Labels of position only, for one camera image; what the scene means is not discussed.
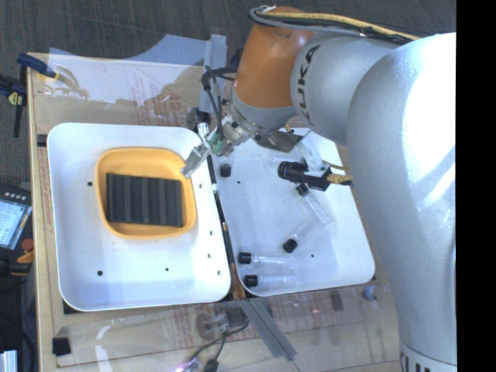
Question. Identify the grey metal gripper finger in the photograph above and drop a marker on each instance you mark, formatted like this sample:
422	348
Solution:
195	160

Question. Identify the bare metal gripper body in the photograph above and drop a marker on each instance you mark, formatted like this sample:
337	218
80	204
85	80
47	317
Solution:
234	132

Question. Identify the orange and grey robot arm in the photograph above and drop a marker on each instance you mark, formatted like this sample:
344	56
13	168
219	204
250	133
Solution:
387	130

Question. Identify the yellow square bowl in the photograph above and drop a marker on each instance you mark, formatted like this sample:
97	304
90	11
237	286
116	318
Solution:
145	160

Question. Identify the thin black and white rod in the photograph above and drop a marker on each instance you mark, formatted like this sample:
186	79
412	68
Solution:
219	204

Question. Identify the black ribbed block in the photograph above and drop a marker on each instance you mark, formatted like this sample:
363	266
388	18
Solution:
143	200

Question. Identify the white plastic tray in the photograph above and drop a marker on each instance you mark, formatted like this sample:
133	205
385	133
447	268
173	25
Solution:
77	246
263	215

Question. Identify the brown cardboard board red print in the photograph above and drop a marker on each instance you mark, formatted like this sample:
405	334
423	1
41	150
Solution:
116	91

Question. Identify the black cylinder on white bracket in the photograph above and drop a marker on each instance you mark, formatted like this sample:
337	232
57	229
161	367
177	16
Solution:
294	171

